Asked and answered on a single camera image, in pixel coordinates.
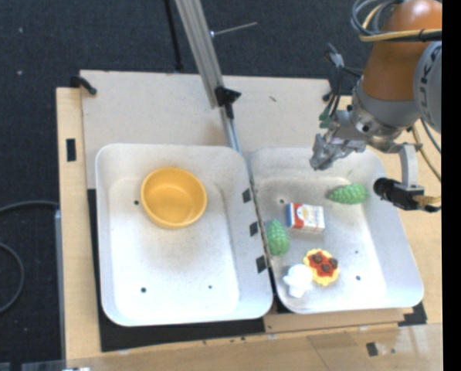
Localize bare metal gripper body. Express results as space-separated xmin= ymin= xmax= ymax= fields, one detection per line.
xmin=325 ymin=106 xmax=404 ymax=154

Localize green toy grapes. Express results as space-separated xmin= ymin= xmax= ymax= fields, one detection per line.
xmin=265 ymin=218 xmax=291 ymax=257
xmin=327 ymin=182 xmax=370 ymax=206

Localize white orange blue carton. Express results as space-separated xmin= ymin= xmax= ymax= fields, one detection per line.
xmin=285 ymin=202 xmax=327 ymax=235

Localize white plastic tray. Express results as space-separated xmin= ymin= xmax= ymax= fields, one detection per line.
xmin=94 ymin=142 xmax=274 ymax=328
xmin=247 ymin=146 xmax=425 ymax=315

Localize yellow toy pizza slice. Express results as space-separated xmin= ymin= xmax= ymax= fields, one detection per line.
xmin=302 ymin=248 xmax=341 ymax=288

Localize white lumpy toy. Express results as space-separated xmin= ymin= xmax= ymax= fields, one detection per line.
xmin=282 ymin=263 xmax=314 ymax=299

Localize yellow bowl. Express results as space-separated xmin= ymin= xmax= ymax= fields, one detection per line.
xmin=140 ymin=166 xmax=208 ymax=230

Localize pale flat board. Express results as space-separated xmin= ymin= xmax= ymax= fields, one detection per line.
xmin=78 ymin=70 xmax=415 ymax=334

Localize black cylinder on white bracket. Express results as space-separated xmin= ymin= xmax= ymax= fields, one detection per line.
xmin=372 ymin=142 xmax=427 ymax=212

